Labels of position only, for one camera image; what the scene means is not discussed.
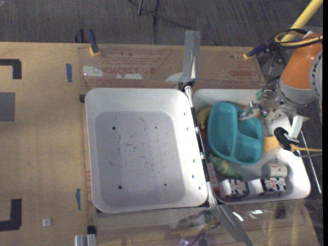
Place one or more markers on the white plastic tray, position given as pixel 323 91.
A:
pixel 141 150
pixel 294 173

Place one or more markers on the green corn cob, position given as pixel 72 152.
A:
pixel 225 166

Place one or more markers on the yellow waffle biscuit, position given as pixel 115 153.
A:
pixel 271 143

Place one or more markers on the brown cardboard board red print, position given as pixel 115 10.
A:
pixel 217 63

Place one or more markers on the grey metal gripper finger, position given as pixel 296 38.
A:
pixel 246 115
pixel 253 105

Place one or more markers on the blue divided plate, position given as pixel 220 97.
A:
pixel 230 134

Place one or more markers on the yellow banana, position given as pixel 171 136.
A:
pixel 202 115

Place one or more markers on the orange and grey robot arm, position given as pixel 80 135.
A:
pixel 297 65

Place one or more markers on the red and white packet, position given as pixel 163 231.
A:
pixel 212 175

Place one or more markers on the cow print milk carton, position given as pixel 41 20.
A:
pixel 234 188
pixel 269 186

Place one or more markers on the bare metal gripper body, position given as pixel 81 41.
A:
pixel 271 103

